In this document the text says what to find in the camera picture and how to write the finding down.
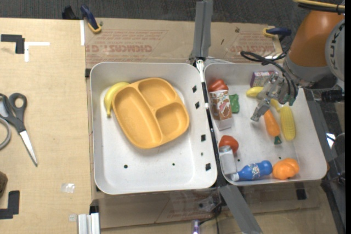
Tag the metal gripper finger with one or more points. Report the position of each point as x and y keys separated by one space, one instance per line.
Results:
x=260 y=111

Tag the green packet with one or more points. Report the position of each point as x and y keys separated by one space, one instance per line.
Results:
x=234 y=102

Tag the black cylinder on white bracket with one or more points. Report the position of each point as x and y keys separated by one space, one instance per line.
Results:
x=332 y=96

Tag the white plastic tray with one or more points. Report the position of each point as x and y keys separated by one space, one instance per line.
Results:
x=153 y=170
x=255 y=142

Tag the orange divided plate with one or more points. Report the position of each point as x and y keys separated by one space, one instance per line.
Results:
x=148 y=115

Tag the white and brown carton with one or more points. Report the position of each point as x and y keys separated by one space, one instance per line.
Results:
x=220 y=108

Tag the purple carton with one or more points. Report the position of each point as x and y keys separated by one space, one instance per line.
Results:
x=259 y=76

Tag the brown cardboard board red print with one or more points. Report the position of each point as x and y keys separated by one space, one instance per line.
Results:
x=142 y=41

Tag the orange pepper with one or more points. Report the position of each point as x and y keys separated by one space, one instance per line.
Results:
x=285 y=168

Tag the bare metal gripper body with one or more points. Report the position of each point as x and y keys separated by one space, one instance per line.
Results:
x=276 y=87

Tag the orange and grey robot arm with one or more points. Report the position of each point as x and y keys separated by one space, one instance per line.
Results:
x=310 y=44

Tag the yellow banana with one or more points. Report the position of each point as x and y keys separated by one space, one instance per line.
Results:
x=253 y=91
x=109 y=96

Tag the blue bottle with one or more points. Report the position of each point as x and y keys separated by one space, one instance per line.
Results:
x=253 y=171

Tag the orange carrot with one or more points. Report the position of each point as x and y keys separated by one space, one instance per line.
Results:
x=271 y=124

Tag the yellow corn cob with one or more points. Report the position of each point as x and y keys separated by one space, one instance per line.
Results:
x=288 y=123

